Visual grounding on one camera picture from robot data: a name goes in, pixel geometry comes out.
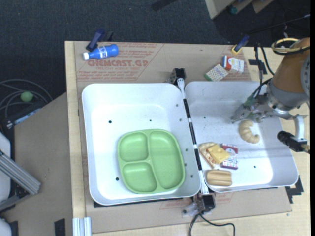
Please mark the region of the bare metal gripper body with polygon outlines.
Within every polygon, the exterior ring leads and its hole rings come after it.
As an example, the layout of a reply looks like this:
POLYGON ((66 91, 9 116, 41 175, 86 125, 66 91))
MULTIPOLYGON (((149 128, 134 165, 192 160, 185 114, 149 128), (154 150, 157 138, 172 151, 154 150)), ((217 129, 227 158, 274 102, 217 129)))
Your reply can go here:
POLYGON ((255 115, 280 117, 286 120, 293 119, 289 112, 296 108, 296 95, 294 93, 264 93, 258 96, 250 95, 245 103, 250 107, 251 113, 246 119, 254 120, 255 115))

